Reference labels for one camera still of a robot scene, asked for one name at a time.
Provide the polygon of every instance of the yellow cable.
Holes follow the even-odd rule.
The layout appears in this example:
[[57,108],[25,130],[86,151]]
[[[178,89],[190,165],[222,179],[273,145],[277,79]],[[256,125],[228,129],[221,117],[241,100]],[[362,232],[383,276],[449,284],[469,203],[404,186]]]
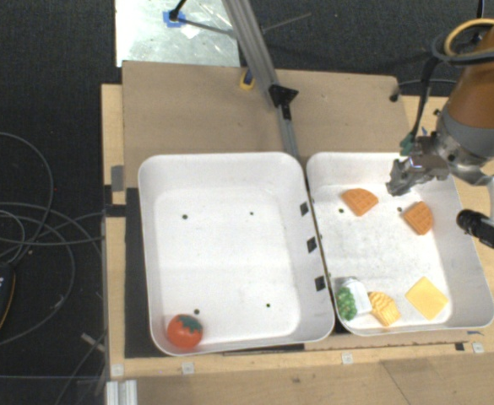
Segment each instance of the yellow cable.
[[474,27],[476,25],[493,26],[494,25],[494,19],[476,18],[476,19],[471,19],[470,21],[466,21],[465,23],[462,23],[459,27],[457,27],[455,30],[453,30],[451,33],[449,33],[448,37],[446,38],[445,42],[443,43],[443,51],[446,53],[446,55],[456,56],[457,53],[455,51],[453,51],[453,49],[451,48],[452,42],[457,37],[457,35],[459,35],[463,31],[469,29],[470,27]]

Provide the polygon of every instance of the yellow cheese slice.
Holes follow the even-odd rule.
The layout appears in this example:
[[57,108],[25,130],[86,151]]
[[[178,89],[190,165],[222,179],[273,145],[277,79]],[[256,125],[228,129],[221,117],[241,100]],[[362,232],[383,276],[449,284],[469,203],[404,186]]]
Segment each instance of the yellow cheese slice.
[[423,277],[406,293],[406,299],[429,321],[433,320],[449,302],[442,291]]

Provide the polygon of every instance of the toy tomato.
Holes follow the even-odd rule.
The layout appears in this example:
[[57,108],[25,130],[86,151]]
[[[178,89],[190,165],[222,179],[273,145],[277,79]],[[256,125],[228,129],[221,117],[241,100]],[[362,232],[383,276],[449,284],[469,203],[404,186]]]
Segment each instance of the toy tomato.
[[194,348],[202,340],[204,328],[190,315],[175,315],[168,324],[168,339],[179,348]]

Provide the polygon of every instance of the black bracket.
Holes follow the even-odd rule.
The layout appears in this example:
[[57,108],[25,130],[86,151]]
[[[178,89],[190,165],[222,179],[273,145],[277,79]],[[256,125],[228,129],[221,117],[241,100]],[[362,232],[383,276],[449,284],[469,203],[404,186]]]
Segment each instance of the black bracket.
[[282,114],[285,120],[291,120],[290,103],[297,96],[297,90],[288,89],[278,84],[272,84],[269,87],[269,95],[273,101],[273,105],[282,109]]

